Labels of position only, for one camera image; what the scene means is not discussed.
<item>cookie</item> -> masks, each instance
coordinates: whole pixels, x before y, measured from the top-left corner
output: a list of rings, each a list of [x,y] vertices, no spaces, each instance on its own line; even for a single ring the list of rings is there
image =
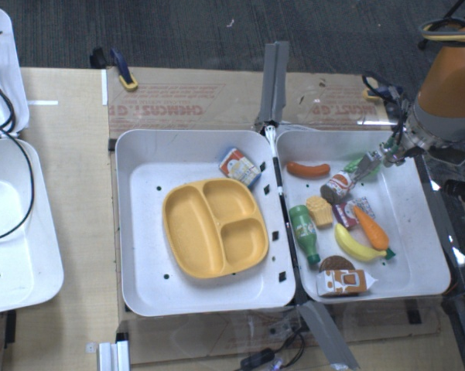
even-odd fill
[[[330,256],[325,258],[320,264],[320,272],[329,270],[353,270],[354,265],[342,256]]]

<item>divided plate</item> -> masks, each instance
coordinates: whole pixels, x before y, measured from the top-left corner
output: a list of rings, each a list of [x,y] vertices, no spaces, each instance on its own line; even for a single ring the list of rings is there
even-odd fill
[[[162,213],[173,254],[191,276],[240,272],[268,251],[262,214],[238,180],[208,179],[177,187],[165,198]]]

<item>toy banana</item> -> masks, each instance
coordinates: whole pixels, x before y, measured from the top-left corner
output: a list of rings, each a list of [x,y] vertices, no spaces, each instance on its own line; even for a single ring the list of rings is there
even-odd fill
[[[371,261],[377,257],[385,257],[385,250],[375,250],[355,240],[345,226],[338,223],[335,225],[335,240],[340,248],[350,256],[359,261]]]

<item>sausage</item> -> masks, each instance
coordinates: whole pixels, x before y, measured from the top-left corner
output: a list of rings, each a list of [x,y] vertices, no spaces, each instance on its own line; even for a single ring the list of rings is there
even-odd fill
[[[305,179],[324,176],[330,172],[330,165],[328,164],[307,166],[298,164],[297,162],[287,162],[286,168],[287,172],[291,175],[303,177]]]

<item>white tray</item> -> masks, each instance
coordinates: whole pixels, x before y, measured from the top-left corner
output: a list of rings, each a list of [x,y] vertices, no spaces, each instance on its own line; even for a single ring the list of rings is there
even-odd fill
[[[50,204],[34,148],[28,153],[35,179],[35,201],[29,218],[0,239],[0,311],[50,300],[63,283],[63,268]],[[29,170],[19,148],[0,139],[0,234],[24,217],[30,200]]]
[[[268,254],[246,271],[193,278],[180,269],[166,239],[163,200],[171,189],[187,182],[224,177],[218,165],[233,147],[255,165],[265,163],[251,191],[265,221]],[[121,285],[133,312],[161,316],[274,308],[292,300],[296,284],[272,154],[264,137],[253,131],[135,130],[118,139],[115,154]]]
[[[21,131],[29,122],[29,110],[15,51],[12,23],[0,9],[0,87],[14,105]],[[0,98],[0,123],[8,111]],[[50,203],[35,149],[19,141],[32,164],[35,199],[32,212],[14,233],[0,239],[0,311],[36,305],[50,300],[63,283],[63,267]],[[0,139],[0,234],[16,225],[30,201],[29,169],[17,145]]]
[[[279,135],[277,151],[287,206],[304,204],[308,197],[319,196],[321,185],[330,177],[299,179],[286,171],[288,161],[307,165],[328,163],[333,175],[366,151],[378,149],[389,135],[387,131],[287,131]],[[444,292],[450,283],[450,272],[414,161],[409,160],[399,167],[381,166],[378,174],[363,179],[345,200],[362,196],[367,197],[375,219],[388,234],[396,256],[391,260],[360,262],[338,247],[333,226],[317,229],[317,249],[322,259],[339,254],[378,281],[357,297],[321,298],[316,290],[317,267],[309,266],[299,249],[300,273],[306,293],[317,301],[330,303]],[[369,244],[361,228],[355,227],[351,233],[362,243]]]

